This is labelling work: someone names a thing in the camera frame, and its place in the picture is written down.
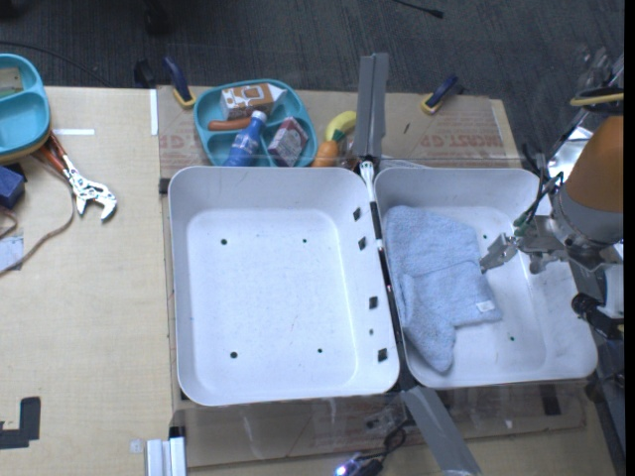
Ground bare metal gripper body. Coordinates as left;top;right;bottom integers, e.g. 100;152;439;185
514;214;622;276

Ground light blue towel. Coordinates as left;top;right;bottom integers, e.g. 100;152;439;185
382;204;504;375

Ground white plastic tray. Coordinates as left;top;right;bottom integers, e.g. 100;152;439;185
372;166;599;391
167;165;401;408

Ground brown cardboard board red print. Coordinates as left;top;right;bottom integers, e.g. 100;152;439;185
156;84;587;468

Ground orange carrot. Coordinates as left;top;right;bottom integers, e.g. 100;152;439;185
311;129;348;169

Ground yellow banana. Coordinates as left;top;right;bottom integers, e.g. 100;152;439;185
324;110;359;143

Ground pink carton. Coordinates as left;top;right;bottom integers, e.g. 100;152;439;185
267;116;311;168

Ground blue bottle white cap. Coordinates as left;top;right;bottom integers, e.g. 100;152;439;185
223;110;269;168

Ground brown and white carton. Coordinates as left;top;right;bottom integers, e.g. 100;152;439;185
219;82;289;122

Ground orange sausage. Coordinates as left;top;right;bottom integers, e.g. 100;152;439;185
206;116;254;133

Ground blue divided plate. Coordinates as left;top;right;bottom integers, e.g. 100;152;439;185
0;53;53;158
192;77;319;169

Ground dark blue block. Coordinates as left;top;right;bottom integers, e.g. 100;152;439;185
0;165;28;210

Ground black cylinder on white bracket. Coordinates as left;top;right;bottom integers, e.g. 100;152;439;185
570;255;625;339

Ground orange handled metal pliers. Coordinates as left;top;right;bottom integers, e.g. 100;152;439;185
38;134;119;222

